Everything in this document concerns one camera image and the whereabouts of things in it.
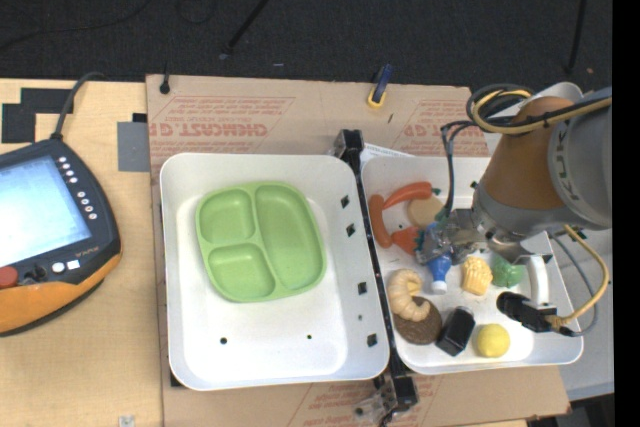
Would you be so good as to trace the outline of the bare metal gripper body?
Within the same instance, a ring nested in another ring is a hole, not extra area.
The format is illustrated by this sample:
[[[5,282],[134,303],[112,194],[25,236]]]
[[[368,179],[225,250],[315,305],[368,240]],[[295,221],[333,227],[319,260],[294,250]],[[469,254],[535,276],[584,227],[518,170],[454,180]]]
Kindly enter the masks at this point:
[[[469,255],[478,251],[489,250],[489,239],[474,222],[471,209],[454,209],[448,216],[444,227],[445,242],[467,241],[469,243]]]

